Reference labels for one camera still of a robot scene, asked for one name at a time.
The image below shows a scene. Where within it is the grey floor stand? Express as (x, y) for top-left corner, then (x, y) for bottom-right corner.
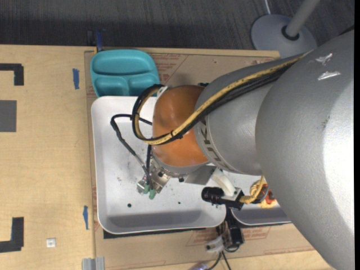
(250, 0), (334, 59)

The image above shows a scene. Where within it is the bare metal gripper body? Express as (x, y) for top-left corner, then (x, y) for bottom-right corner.
(136, 159), (186, 195)

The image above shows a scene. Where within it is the brown cardboard board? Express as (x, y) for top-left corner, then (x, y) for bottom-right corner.
(84, 48), (320, 270)

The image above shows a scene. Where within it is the black block with thin wires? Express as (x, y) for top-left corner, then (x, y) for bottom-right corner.
(228, 227), (245, 249)

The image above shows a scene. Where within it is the black cylinder on white bracket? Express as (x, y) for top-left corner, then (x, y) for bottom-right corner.
(201, 167), (245, 211)

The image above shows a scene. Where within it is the blue divided plate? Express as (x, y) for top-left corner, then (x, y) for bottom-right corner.
(89, 48), (161, 98)

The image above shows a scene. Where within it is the white plastic tray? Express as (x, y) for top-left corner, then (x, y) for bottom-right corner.
(91, 95), (227, 235)
(228, 172), (293, 226)

